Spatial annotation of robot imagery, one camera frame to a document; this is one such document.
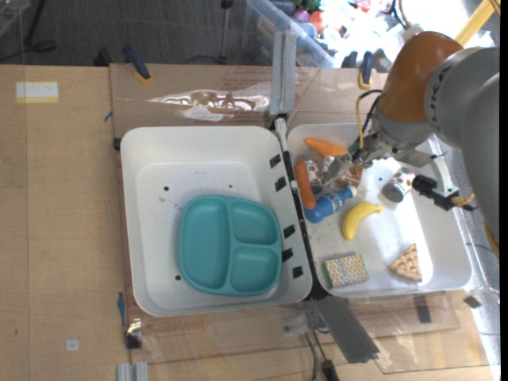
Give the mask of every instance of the yellow bar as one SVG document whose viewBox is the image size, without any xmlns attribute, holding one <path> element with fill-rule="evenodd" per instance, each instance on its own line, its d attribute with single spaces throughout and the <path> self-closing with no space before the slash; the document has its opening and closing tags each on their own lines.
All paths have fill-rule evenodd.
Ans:
<svg viewBox="0 0 508 381">
<path fill-rule="evenodd" d="M 488 0 L 483 0 L 469 17 L 468 23 L 460 31 L 455 40 L 464 46 L 483 27 L 493 12 L 494 7 L 492 7 L 491 3 Z"/>
</svg>

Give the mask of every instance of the teal divided plate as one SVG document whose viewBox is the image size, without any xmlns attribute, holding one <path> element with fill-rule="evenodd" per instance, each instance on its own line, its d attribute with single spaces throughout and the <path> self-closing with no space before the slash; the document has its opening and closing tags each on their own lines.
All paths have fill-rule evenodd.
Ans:
<svg viewBox="0 0 508 381">
<path fill-rule="evenodd" d="M 179 265 L 185 280 L 202 291 L 263 294 L 279 281 L 281 252 L 277 218 L 260 203 L 205 195 L 183 211 Z"/>
</svg>

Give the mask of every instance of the toy carrot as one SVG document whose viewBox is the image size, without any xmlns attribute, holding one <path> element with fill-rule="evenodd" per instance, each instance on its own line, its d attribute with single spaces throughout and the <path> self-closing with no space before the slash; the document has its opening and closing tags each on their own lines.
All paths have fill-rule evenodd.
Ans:
<svg viewBox="0 0 508 381">
<path fill-rule="evenodd" d="M 306 209 L 312 210 L 316 207 L 316 198 L 312 191 L 307 173 L 307 165 L 304 160 L 299 160 L 294 165 L 294 174 L 296 175 L 296 183 L 300 189 L 300 198 Z"/>
<path fill-rule="evenodd" d="M 306 138 L 305 143 L 322 156 L 344 156 L 348 153 L 346 148 L 328 141 Z"/>
</svg>

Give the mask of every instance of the toy banana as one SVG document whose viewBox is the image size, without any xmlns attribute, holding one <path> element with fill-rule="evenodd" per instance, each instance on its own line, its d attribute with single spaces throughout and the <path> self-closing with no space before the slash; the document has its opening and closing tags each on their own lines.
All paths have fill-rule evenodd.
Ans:
<svg viewBox="0 0 508 381">
<path fill-rule="evenodd" d="M 342 221 L 342 233 L 344 234 L 346 240 L 352 240 L 354 238 L 358 224 L 363 219 L 365 219 L 368 215 L 373 214 L 374 212 L 380 212 L 381 210 L 383 210 L 382 205 L 375 205 L 369 201 L 360 202 L 348 210 L 344 216 L 344 220 Z"/>
</svg>

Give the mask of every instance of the label on table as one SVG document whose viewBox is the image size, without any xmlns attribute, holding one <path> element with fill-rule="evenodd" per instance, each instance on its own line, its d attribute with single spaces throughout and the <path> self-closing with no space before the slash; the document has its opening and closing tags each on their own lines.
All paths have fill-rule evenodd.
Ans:
<svg viewBox="0 0 508 381">
<path fill-rule="evenodd" d="M 58 82 L 17 82 L 17 103 L 58 103 Z"/>
</svg>

